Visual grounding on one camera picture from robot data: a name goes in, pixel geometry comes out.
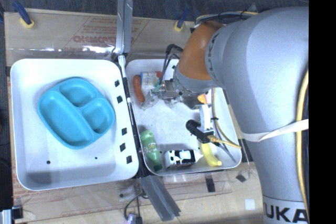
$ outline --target blue divided plate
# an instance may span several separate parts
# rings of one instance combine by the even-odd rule
[[[38,100],[38,114],[64,146],[81,149],[102,137],[114,124],[109,101],[82,78],[65,80]]]

